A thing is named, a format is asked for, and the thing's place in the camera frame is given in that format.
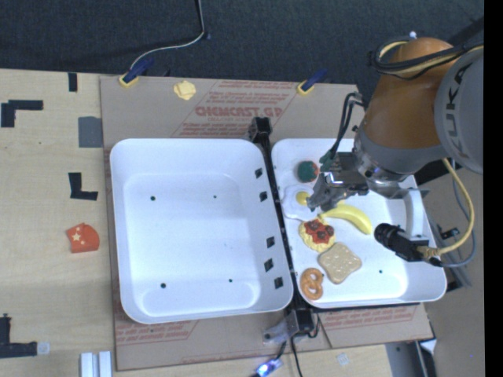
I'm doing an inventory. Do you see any white and yellow fried egg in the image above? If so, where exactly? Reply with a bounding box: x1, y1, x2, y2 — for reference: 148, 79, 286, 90
281, 185, 320, 221

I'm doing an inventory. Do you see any yellow toy butter piece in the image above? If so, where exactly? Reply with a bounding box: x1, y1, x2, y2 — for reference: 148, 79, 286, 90
173, 79, 197, 101

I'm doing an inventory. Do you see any white plastic tray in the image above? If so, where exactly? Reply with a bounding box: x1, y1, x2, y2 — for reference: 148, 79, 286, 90
108, 137, 296, 325
270, 137, 449, 310

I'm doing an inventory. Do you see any orange wedge with yellow stars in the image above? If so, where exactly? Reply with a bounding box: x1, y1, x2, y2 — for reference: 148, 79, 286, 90
65, 221, 101, 254

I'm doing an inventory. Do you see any black block with wires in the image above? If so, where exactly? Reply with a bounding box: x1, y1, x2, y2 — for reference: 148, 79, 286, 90
247, 116, 274, 145
285, 306, 317, 336

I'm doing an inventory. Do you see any black cylinder on white bracket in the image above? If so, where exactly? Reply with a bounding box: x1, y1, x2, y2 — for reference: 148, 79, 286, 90
373, 188, 430, 263

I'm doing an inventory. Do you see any brown cardboard board red print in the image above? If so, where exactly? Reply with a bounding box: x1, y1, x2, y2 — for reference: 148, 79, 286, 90
98, 75, 435, 372

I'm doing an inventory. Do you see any yellow spaghetti with red meatballs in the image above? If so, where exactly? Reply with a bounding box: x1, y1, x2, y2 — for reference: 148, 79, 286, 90
297, 217, 337, 254

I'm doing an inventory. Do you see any orange pretzel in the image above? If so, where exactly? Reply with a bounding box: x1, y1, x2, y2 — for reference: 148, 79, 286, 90
299, 267, 325, 302

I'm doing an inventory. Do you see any beige bread slice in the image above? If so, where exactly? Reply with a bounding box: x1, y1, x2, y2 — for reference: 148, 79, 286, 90
317, 242, 363, 285

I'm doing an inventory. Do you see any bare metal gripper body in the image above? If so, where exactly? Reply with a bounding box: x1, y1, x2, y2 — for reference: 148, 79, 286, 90
318, 151, 410, 200

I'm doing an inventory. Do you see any yellow banana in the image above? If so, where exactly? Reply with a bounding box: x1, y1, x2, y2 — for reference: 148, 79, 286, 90
318, 203, 374, 236

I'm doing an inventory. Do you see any green and red toy tomato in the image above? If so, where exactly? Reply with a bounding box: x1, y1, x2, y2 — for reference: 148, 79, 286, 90
296, 159, 320, 184

